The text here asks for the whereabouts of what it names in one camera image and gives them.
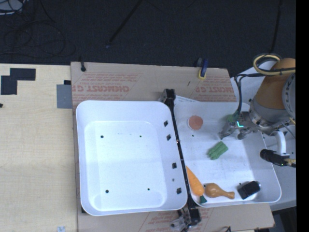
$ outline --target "toy carrot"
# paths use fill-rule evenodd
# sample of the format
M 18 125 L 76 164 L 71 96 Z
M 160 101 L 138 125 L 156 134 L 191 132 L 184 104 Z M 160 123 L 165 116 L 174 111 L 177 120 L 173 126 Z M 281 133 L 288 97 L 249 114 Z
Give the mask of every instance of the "toy carrot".
M 202 183 L 199 181 L 199 179 L 195 176 L 195 174 L 191 171 L 191 169 L 189 169 L 186 166 L 187 169 L 187 174 L 188 174 L 188 179 L 189 179 L 189 184 L 191 187 L 192 192 L 199 196 L 199 202 L 200 203 L 206 203 L 207 200 L 205 199 L 205 197 L 203 196 L 204 193 L 204 188 Z

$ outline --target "black floor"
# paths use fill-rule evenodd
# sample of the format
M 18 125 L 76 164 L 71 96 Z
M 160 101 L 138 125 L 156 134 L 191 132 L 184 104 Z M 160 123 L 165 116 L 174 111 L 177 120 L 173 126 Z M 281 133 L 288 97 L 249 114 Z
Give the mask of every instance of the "black floor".
M 295 58 L 296 0 L 19 1 L 13 13 L 0 2 L 1 63 L 69 65 L 82 57 L 195 66 L 207 58 L 232 77 L 261 53 Z

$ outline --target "green object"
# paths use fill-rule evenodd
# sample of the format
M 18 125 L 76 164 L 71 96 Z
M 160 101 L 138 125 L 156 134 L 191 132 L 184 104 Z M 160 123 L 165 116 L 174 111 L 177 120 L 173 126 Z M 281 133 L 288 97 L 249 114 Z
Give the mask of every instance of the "green object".
M 228 147 L 225 145 L 225 143 L 220 141 L 208 151 L 207 155 L 210 157 L 211 160 L 216 160 L 227 150 Z
M 230 114 L 228 117 L 227 117 L 227 121 L 228 122 L 236 122 L 239 118 L 239 112 L 238 111 L 235 111 L 235 113 L 233 114 Z
M 200 202 L 200 203 L 206 203 L 207 200 L 206 200 L 205 197 L 202 195 L 202 196 L 199 197 L 199 202 Z

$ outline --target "black object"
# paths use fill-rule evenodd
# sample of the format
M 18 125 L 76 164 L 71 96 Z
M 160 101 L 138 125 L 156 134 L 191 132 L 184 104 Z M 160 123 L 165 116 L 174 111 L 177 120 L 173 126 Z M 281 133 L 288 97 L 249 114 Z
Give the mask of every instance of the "black object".
M 121 31 L 121 29 L 125 26 L 127 21 L 131 18 L 131 16 L 134 14 L 134 12 L 137 10 L 139 5 L 141 4 L 143 0 L 138 0 L 138 2 L 135 4 L 131 12 L 127 15 L 127 17 L 124 19 L 124 21 L 120 24 L 119 28 L 116 30 L 116 32 L 112 35 L 112 37 L 106 42 L 106 48 L 109 48 L 112 44 L 112 41 L 115 39 L 117 34 Z
M 177 142 L 177 146 L 178 146 L 180 160 L 181 160 L 181 163 L 182 163 L 184 181 L 185 181 L 185 185 L 186 185 L 186 189 L 187 189 L 187 193 L 188 193 L 187 206 L 188 206 L 189 215 L 190 215 L 190 219 L 191 219 L 190 225 L 194 226 L 194 225 L 197 225 L 201 221 L 201 217 L 200 217 L 199 210 L 196 208 L 196 203 L 191 196 L 189 180 L 188 180 L 187 171 L 186 171 L 186 168 L 185 168 L 185 163 L 184 163 L 184 160 L 183 160 L 183 152 L 182 152 L 182 148 L 181 148 L 181 145 L 180 145 L 180 139 L 179 139 L 177 124 L 176 124 L 176 118 L 175 118 L 175 114 L 174 114 L 174 100 L 176 99 L 175 90 L 174 89 L 165 89 L 163 94 L 161 95 L 160 99 L 165 105 L 167 105 L 169 107 L 171 115 L 172 115 L 172 120 L 173 120 L 173 125 L 174 125 L 174 130 L 175 130 L 175 136 L 176 136 L 176 142 Z
M 35 69 L 11 68 L 10 75 L 1 76 L 1 95 L 17 95 L 17 81 L 35 81 Z
M 266 161 L 269 161 L 281 167 L 287 165 L 287 162 L 284 159 L 289 158 L 288 155 L 281 156 L 281 155 L 275 154 L 275 151 L 270 150 L 270 149 L 262 149 L 260 152 L 260 157 Z
M 64 84 L 64 85 L 71 85 L 71 80 L 64 80 L 64 81 L 63 81 L 63 84 Z
M 260 183 L 257 181 L 251 181 L 248 184 L 237 189 L 242 199 L 246 199 L 249 196 L 257 193 L 260 190 Z
M 83 61 L 83 57 L 79 56 L 78 61 L 81 63 L 82 67 L 81 67 L 81 71 L 85 72 L 86 71 L 86 67 L 84 65 L 84 61 Z

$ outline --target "blue clamp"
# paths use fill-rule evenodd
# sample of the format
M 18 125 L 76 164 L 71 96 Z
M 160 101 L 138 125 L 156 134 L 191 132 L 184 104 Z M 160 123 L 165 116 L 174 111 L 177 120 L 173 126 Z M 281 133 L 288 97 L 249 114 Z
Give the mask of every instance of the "blue clamp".
M 208 59 L 203 60 L 202 69 L 198 72 L 198 78 L 204 80 L 206 78 L 206 70 L 208 67 Z

